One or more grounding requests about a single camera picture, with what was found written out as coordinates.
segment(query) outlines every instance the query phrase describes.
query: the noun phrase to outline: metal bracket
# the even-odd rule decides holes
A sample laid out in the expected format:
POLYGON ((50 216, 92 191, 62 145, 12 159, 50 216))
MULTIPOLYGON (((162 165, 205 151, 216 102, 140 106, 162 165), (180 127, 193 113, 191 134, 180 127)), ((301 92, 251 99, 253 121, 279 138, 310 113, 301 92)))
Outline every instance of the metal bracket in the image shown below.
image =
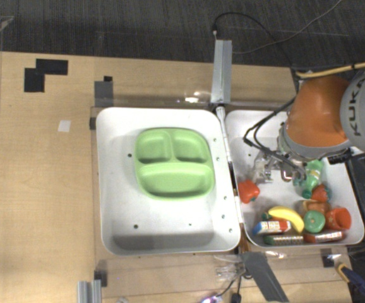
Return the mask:
POLYGON ((210 102, 228 104, 232 83, 232 41, 216 40, 210 102))
POLYGON ((101 303, 101 281, 78 282, 77 303, 101 303))

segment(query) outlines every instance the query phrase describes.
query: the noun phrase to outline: orange cup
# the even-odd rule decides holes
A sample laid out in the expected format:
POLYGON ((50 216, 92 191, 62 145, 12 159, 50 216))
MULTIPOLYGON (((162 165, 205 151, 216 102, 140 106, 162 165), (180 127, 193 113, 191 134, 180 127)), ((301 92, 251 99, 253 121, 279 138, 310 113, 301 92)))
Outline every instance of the orange cup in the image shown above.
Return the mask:
POLYGON ((326 228, 345 230, 351 228, 351 215, 346 208, 336 208, 326 213, 326 228))

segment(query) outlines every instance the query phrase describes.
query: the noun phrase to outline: green divided plate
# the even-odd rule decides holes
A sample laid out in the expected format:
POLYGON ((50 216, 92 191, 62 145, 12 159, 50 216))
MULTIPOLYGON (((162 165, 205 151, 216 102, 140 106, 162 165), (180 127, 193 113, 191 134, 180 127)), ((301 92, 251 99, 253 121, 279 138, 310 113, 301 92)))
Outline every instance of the green divided plate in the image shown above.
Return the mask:
POLYGON ((155 128, 139 134, 135 172, 140 189, 155 198, 204 196, 215 185, 208 143, 189 129, 155 128))

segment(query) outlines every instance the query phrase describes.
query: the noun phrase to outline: yellow banana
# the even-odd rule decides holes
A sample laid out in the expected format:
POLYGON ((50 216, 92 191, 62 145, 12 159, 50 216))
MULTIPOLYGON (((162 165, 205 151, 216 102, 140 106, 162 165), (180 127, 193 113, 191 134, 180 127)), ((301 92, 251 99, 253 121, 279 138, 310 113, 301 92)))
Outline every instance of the yellow banana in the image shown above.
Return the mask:
POLYGON ((286 206, 274 206, 268 211, 268 214, 273 218, 288 220, 293 228, 299 233, 303 231, 303 219, 295 210, 287 208, 286 206))

